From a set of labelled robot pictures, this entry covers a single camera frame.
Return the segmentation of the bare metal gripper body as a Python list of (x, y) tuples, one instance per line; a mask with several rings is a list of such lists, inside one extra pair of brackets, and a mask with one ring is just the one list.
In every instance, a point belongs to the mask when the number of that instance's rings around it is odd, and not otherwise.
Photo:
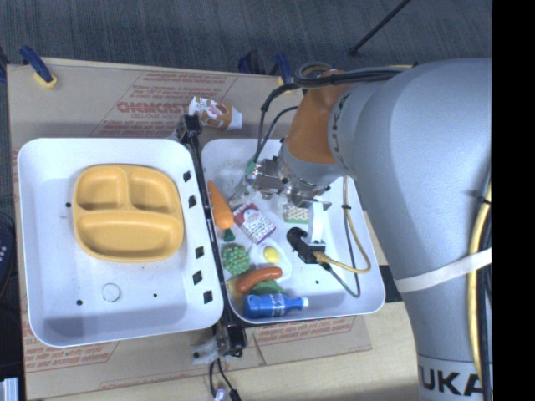
[(296, 207), (310, 207), (317, 196), (330, 189), (329, 184), (299, 177), (282, 157), (277, 156), (256, 163), (251, 180), (252, 188), (264, 197), (284, 195)]

